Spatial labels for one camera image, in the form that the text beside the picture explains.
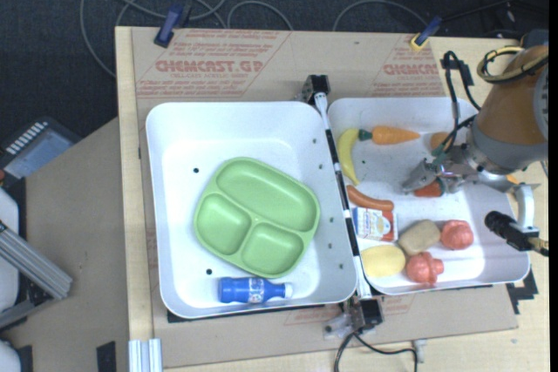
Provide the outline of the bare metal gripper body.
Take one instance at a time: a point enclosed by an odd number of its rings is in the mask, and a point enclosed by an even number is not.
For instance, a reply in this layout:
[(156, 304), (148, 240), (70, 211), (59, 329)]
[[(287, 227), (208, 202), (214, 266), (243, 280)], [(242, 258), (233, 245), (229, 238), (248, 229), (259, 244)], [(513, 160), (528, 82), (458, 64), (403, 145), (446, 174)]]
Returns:
[(435, 159), (437, 178), (461, 176), (464, 185), (484, 185), (502, 193), (512, 192), (517, 180), (498, 165), (494, 165), (474, 145), (454, 145)]

